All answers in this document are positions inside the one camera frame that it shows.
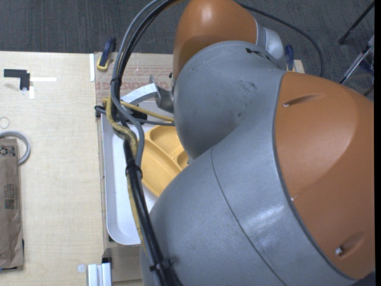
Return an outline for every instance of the dark gray carpet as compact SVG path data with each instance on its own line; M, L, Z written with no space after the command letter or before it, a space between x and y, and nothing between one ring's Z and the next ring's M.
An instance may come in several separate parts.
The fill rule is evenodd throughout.
M123 38L132 18L151 0L0 0L0 50L77 52L102 51L109 37ZM323 52L324 77L338 82L374 34L374 8L347 38L349 29L373 0L236 0L268 12L308 33ZM174 31L185 2L160 15L136 52L172 53ZM254 16L291 44L308 74L319 74L317 52L303 36L262 15ZM348 85L364 92L371 77L357 69ZM374 92L369 98L374 100ZM359 285L375 285L375 275Z

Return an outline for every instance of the white tray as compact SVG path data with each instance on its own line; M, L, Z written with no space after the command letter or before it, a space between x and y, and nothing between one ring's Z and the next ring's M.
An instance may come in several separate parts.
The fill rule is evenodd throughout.
M166 116L171 116L171 114L157 108L155 101L144 101L140 106ZM127 192L127 179L125 175L126 161L123 152L123 140L114 133L113 128L107 121L105 115L102 115L101 122L107 231L110 237L119 244L140 244ZM153 127L153 125L144 125L143 129L147 132ZM130 128L138 134L133 125L131 125ZM157 197L145 187L143 187L143 190L147 208L150 211Z

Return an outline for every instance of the tripod leg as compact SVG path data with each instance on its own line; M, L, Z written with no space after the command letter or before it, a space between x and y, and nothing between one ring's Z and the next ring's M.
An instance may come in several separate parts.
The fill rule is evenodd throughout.
M359 18L356 20L356 22L349 28L348 31L339 39L339 44L343 44L345 39L348 37L350 33L354 30L354 28L360 23L360 21L369 13L371 8L374 7L374 0L373 2L367 7L367 9L359 16Z
M365 91L364 95L367 97L369 93L371 93L371 91L374 89L374 84L371 85L371 87Z
M359 56L355 59L355 61L351 64L349 69L344 73L343 78L340 80L340 84L342 85L352 74L352 72L357 68L357 66L362 62L364 58L374 49L374 35L371 37L371 39L368 41L367 46L365 49L361 51Z

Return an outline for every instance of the printed barcode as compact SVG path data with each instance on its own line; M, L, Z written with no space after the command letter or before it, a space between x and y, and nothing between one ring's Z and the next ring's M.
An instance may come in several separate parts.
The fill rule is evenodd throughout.
M15 198L15 186L14 184L6 184L4 186L5 198Z
M14 146L0 145L0 156L15 157L16 149Z
M15 209L14 199L5 199L5 209L6 210Z

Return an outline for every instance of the metal bracket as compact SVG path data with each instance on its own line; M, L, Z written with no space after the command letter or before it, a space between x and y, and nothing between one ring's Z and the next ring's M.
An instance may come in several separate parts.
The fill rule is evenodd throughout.
M153 75L150 75L148 85L131 91L125 95L122 100L124 102L136 105L150 98L155 98L156 105L160 109L163 109L169 113L173 113L172 92L156 85Z
M111 263L88 265L88 286L112 286Z

